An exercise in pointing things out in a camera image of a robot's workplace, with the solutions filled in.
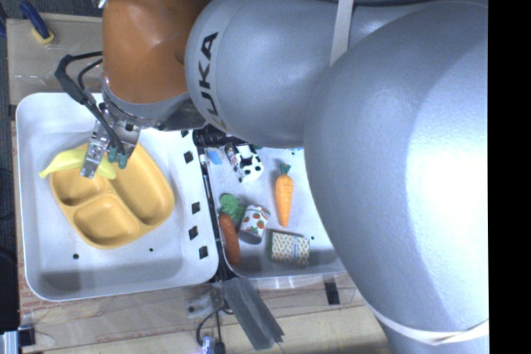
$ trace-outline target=sink basin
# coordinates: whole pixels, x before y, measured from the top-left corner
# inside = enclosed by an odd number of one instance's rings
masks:
[[[174,197],[168,217],[157,222],[162,211],[142,215],[131,199],[124,204],[139,216],[110,213],[124,205],[123,196],[106,192],[107,182],[79,185],[73,197],[58,186],[58,202],[48,178],[38,176],[58,152],[89,140],[95,119],[85,107],[66,94],[38,93],[20,102],[16,121],[24,262],[27,282],[37,296],[66,301],[169,289],[204,283],[216,273],[219,257],[191,132],[144,130],[140,135],[140,145]],[[101,203],[94,208],[82,201],[84,196],[101,196]],[[73,208],[71,219],[81,234],[61,210],[62,202]],[[95,229],[98,220],[105,225]],[[141,226],[152,228],[114,247]],[[105,244],[112,249],[97,246]]]

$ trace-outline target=metal bracket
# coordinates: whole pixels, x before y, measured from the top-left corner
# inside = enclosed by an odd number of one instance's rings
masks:
[[[94,131],[90,138],[89,146],[86,150],[85,161],[81,168],[80,175],[83,177],[93,178],[98,166],[101,163],[101,159],[109,144],[109,135],[105,131],[103,125],[96,121]]]
[[[8,331],[0,335],[0,354],[19,354],[21,347],[29,347],[30,345],[35,345],[33,327]]]
[[[214,313],[225,304],[223,291],[217,286],[211,286],[210,290],[202,296],[185,300],[188,310],[188,318],[204,318]]]
[[[282,328],[249,279],[234,278],[217,285],[256,351],[282,342]]]

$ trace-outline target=strap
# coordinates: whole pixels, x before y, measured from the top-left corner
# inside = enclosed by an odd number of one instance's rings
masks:
[[[330,66],[348,49],[350,22],[354,10],[354,0],[338,0],[338,13],[335,17],[334,38]]]
[[[394,322],[390,318],[386,318],[378,310],[372,307],[367,301],[365,301],[369,309],[373,312],[376,318],[391,328],[393,331],[400,333],[405,337],[409,337],[416,341],[425,343],[427,345],[437,346],[443,344],[451,344],[463,341],[469,341],[471,339],[476,339],[478,337],[483,337],[488,335],[490,332],[489,319],[487,318],[484,322],[473,326],[464,331],[456,332],[432,332],[432,331],[422,331],[415,329],[413,327],[404,326],[400,323]]]

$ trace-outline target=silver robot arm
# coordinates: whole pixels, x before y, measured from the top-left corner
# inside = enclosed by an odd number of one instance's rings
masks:
[[[226,133],[304,147],[324,226],[396,354],[483,354],[488,0],[354,1],[330,65],[337,0],[212,0],[188,37],[187,95]]]

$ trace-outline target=blue handle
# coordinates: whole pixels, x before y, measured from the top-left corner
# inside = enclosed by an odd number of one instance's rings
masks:
[[[29,3],[27,0],[23,0],[20,2],[20,10],[24,14],[24,17],[32,22],[33,27],[43,39],[50,37],[50,32],[42,20],[41,14],[33,7],[31,3]]]

